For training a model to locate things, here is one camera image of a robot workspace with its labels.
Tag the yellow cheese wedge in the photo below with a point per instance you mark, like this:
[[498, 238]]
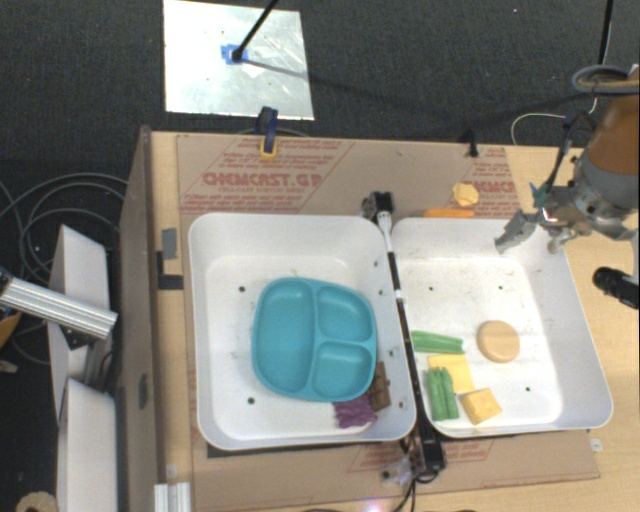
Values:
[[480, 406]]

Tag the green bean pods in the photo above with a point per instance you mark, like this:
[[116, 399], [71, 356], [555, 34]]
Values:
[[437, 342]]

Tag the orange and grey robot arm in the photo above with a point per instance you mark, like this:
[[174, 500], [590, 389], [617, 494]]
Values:
[[615, 145]]

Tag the green asparagus bundle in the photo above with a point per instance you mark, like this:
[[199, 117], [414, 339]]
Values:
[[442, 397]]

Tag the purple grapes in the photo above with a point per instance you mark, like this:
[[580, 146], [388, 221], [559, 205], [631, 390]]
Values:
[[354, 413]]

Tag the white plastic tray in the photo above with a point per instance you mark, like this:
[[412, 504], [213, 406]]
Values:
[[230, 300], [465, 290]]

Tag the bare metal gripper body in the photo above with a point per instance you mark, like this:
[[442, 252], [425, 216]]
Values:
[[567, 212]]

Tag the yellow cheese slice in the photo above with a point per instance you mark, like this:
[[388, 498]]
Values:
[[457, 370]]

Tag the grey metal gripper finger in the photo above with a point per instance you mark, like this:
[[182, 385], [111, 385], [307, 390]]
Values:
[[559, 240], [517, 230]]

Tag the brown cardboard board, red print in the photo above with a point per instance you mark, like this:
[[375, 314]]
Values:
[[280, 180]]

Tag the yellow crinkled toy food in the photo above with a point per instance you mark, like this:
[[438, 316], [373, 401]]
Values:
[[465, 194]]

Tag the orange carrot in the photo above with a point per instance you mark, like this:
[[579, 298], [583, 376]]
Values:
[[449, 213]]

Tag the blue divided plate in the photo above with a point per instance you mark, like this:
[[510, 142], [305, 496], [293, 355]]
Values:
[[290, 340]]

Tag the brown chocolate bar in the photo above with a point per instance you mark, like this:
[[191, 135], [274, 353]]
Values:
[[381, 390]]

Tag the tan round biscuit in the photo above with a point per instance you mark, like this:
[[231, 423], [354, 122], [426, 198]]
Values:
[[498, 341]]

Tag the thin black and white rod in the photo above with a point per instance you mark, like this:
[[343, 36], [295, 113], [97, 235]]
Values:
[[395, 270]]

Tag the black cylinder on white bracket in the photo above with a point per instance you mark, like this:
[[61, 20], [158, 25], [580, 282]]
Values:
[[612, 282]]

